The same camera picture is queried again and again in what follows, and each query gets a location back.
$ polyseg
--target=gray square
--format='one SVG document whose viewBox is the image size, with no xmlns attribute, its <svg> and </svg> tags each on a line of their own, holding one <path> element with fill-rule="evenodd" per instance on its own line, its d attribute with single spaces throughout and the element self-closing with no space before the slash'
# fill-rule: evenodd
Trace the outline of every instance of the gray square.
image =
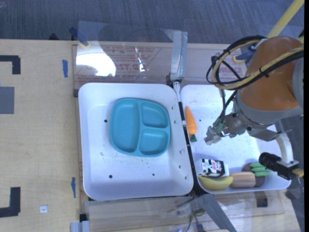
<svg viewBox="0 0 309 232">
<path fill-rule="evenodd" d="M 0 87 L 0 114 L 14 114 L 14 87 Z"/>
</svg>

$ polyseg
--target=gray floor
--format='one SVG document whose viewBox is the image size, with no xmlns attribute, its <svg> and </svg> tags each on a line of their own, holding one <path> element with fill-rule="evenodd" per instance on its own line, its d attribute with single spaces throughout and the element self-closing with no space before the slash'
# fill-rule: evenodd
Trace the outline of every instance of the gray floor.
<svg viewBox="0 0 309 232">
<path fill-rule="evenodd" d="M 250 35 L 266 36 L 293 0 L 0 0 L 0 39 L 70 40 L 79 21 L 178 29 L 189 43 L 229 44 Z M 296 38 L 304 28 L 302 7 L 282 35 Z M 304 120 L 282 121 L 295 159 L 304 166 Z M 304 191 L 293 180 L 291 198 L 304 231 Z"/>
</svg>

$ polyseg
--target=white tray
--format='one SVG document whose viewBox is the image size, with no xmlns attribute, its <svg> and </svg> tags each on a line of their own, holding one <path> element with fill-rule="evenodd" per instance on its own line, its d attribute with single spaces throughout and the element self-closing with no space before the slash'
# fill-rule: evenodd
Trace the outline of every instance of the white tray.
<svg viewBox="0 0 309 232">
<path fill-rule="evenodd" d="M 226 91 L 226 99 L 232 91 Z M 229 172 L 241 171 L 242 167 L 249 163 L 258 161 L 261 153 L 268 152 L 280 156 L 280 148 L 277 141 L 265 142 L 255 139 L 245 133 L 235 138 L 224 137 L 216 144 L 206 145 L 204 138 L 208 126 L 220 115 L 222 110 L 222 99 L 219 90 L 213 85 L 187 85 L 181 89 L 183 108 L 189 106 L 197 123 L 197 142 L 190 143 L 195 161 L 197 174 L 202 172 L 201 159 L 214 159 L 224 161 Z M 232 104 L 226 113 L 230 113 Z M 209 190 L 200 186 L 209 193 L 238 193 L 249 191 L 286 189 L 291 181 L 285 180 L 277 175 L 277 172 L 270 171 L 265 183 L 259 188 L 227 188 L 225 190 Z"/>
<path fill-rule="evenodd" d="M 109 140 L 109 119 L 120 98 L 147 99 L 169 113 L 169 148 L 158 157 L 137 157 L 116 151 Z M 83 180 L 94 200 L 181 196 L 193 187 L 176 93 L 161 84 L 88 83 L 78 93 Z"/>
</svg>

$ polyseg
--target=white square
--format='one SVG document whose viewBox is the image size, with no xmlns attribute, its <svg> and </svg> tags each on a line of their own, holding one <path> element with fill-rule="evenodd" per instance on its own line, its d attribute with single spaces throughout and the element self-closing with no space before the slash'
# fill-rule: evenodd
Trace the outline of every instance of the white square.
<svg viewBox="0 0 309 232">
<path fill-rule="evenodd" d="M 41 213 L 47 213 L 48 212 L 48 205 L 41 205 L 40 206 L 40 212 Z"/>
</svg>

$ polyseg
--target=blue tape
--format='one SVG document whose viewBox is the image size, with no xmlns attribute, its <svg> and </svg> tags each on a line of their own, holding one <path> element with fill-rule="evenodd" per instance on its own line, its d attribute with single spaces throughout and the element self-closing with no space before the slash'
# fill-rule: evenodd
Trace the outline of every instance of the blue tape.
<svg viewBox="0 0 309 232">
<path fill-rule="evenodd" d="M 76 198 L 76 184 L 75 184 L 75 178 L 72 177 L 72 181 L 71 181 L 71 187 L 72 187 L 72 190 L 73 190 L 73 195 L 74 195 L 74 198 Z"/>
<path fill-rule="evenodd" d="M 64 74 L 64 77 L 69 77 L 68 76 L 68 61 L 66 61 L 65 59 L 62 60 L 62 70 L 63 70 L 63 74 Z"/>
</svg>

